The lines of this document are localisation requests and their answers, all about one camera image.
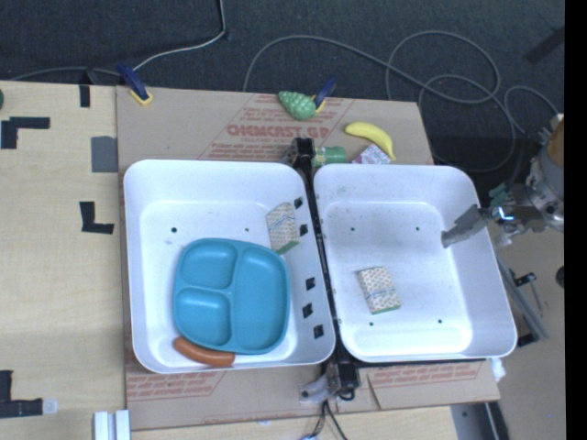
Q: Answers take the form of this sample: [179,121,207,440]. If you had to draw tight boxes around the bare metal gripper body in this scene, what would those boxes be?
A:
[481,185,566,237]

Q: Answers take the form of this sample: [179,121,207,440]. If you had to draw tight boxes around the white plastic tray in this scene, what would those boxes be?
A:
[312,162,519,364]
[122,159,337,375]

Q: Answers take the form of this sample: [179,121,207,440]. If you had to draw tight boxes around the white patterned carton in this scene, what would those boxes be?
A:
[351,143,393,166]
[356,266,404,316]
[264,202,301,256]

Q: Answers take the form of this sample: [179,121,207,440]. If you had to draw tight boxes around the yellow banana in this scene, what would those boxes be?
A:
[344,121,397,162]

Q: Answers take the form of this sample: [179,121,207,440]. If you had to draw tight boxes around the thin black rod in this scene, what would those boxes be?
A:
[301,162,345,364]

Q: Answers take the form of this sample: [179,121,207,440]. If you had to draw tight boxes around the green bottle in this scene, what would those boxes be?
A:
[313,145,349,168]

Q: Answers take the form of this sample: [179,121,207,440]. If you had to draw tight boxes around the green grapes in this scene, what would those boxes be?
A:
[277,90,318,122]

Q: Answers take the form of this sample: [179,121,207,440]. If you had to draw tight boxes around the blue divided plate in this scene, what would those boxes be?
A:
[172,237,292,356]

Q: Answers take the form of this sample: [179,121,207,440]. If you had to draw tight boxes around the orange sausage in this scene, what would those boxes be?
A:
[172,336,237,369]

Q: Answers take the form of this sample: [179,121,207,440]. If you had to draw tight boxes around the brown cardboard board red print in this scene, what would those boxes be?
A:
[114,84,502,432]

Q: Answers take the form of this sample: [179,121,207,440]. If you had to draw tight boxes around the black block with thin wires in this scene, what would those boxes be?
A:
[284,137,316,167]
[330,359,361,392]

